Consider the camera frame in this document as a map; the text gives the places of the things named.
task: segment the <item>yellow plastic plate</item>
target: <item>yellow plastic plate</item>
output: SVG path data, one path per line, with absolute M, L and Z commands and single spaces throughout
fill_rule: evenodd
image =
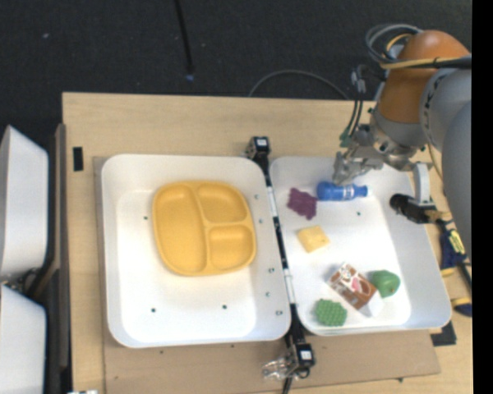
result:
M 230 273 L 256 256 L 248 204 L 219 181 L 162 186 L 153 201 L 154 236 L 166 266 L 185 276 Z

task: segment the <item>purple toy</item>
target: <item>purple toy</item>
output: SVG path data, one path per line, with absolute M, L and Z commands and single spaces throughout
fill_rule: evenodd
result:
M 296 188 L 291 188 L 287 207 L 300 216 L 305 216 L 306 220 L 311 220 L 316 215 L 317 201 L 316 197 Z

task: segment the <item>green apple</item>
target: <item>green apple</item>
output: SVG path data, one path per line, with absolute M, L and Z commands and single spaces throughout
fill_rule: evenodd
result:
M 396 293 L 400 286 L 400 277 L 388 270 L 373 272 L 371 283 L 376 286 L 380 296 L 386 298 Z

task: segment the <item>wooden table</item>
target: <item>wooden table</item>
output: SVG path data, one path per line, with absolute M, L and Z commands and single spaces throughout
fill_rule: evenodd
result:
M 267 358 L 282 353 L 281 341 L 135 350 L 110 337 L 103 316 L 93 160 L 117 153 L 233 156 L 254 135 L 269 136 L 272 158 L 334 156 L 352 103 L 65 93 L 62 109 L 73 388 L 108 394 L 281 392 L 280 382 L 260 374 Z M 437 207 L 446 210 L 435 175 L 432 182 Z M 438 253 L 436 233 L 430 238 Z M 445 281 L 450 298 L 468 295 L 459 273 Z M 308 394 L 472 392 L 472 320 L 454 312 L 452 323 L 457 344 L 437 348 L 427 330 L 307 338 L 318 364 L 293 387 Z M 403 377 L 410 378 L 400 383 Z

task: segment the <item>snack package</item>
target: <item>snack package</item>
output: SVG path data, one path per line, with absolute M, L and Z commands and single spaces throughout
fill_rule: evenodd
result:
M 350 264 L 343 263 L 328 284 L 364 315 L 375 317 L 384 306 L 376 287 Z

